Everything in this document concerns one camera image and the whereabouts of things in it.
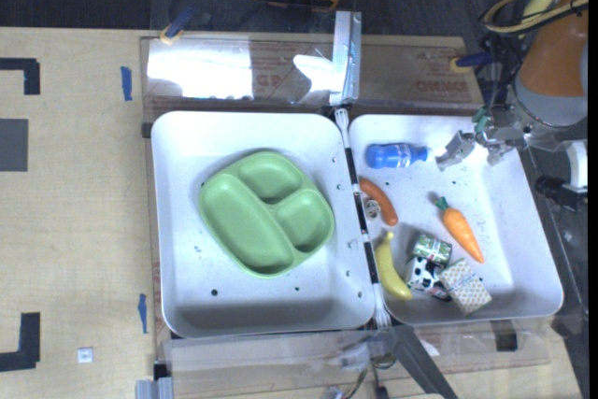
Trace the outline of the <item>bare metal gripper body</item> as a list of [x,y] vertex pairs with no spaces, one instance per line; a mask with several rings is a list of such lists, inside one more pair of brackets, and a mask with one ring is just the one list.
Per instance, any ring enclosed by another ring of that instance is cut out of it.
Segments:
[[475,114],[475,138],[487,149],[522,149],[527,146],[528,127],[509,104],[482,107]]

